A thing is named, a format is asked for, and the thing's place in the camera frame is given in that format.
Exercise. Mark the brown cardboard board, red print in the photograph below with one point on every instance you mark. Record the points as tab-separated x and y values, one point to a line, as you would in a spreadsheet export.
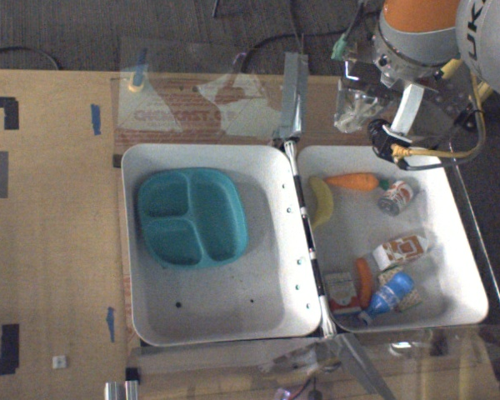
166	119

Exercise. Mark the red and white packet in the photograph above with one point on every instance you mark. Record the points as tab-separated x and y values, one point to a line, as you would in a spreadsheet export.
341	294

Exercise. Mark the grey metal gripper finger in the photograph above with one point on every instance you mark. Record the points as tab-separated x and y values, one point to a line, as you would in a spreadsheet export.
346	113
371	113

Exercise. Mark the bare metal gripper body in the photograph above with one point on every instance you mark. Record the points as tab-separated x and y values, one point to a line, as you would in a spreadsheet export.
366	75

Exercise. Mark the blue bottle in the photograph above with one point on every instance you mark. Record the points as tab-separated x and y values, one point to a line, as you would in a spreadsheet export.
389	296

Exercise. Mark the red and white can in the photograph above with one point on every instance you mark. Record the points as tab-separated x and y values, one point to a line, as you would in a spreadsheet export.
396	198

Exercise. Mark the white plastic tray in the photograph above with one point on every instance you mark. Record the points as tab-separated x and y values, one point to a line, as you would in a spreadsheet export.
216	306
441	240

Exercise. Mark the black cylinder on white bracket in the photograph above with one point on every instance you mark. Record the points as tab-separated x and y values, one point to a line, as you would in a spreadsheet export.
406	106

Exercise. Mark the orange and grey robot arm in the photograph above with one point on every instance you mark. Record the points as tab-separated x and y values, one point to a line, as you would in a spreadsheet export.
421	2

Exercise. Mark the small white square block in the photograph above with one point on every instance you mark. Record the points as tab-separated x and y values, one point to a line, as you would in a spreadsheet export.
59	362

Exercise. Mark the yellow banana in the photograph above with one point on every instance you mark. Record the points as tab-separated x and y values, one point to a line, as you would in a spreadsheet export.
323	202

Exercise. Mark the orange sausage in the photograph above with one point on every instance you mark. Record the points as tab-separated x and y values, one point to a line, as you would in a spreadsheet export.
364	283

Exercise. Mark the orange carrot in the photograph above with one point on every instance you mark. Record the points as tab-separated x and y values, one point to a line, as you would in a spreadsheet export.
352	181

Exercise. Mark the brown patterned carton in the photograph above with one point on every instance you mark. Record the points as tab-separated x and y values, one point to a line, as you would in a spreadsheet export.
410	300

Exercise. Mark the green divided plate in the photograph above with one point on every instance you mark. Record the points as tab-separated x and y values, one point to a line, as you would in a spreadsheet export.
191	219

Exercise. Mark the white and brown carton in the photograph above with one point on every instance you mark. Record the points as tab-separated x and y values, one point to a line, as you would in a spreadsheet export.
402	250

